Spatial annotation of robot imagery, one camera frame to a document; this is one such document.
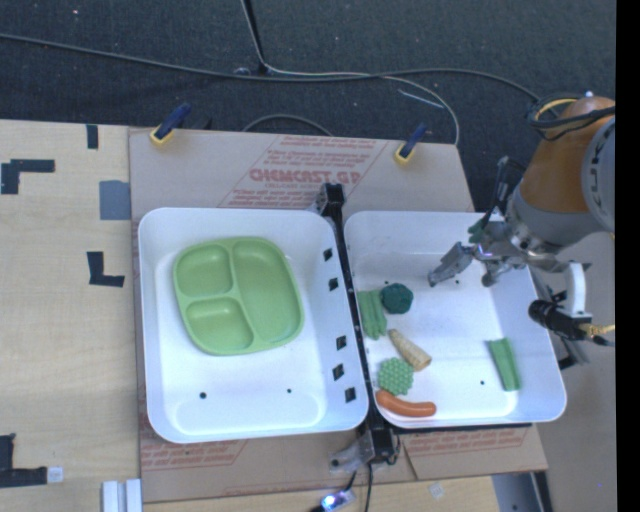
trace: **green divided plate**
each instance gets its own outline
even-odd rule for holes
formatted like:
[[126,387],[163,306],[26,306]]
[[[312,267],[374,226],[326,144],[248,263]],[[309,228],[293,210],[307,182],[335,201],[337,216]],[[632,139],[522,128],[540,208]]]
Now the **green divided plate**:
[[302,329],[291,267],[264,238],[225,238],[185,249],[174,263],[173,284],[191,340],[209,354],[278,347]]

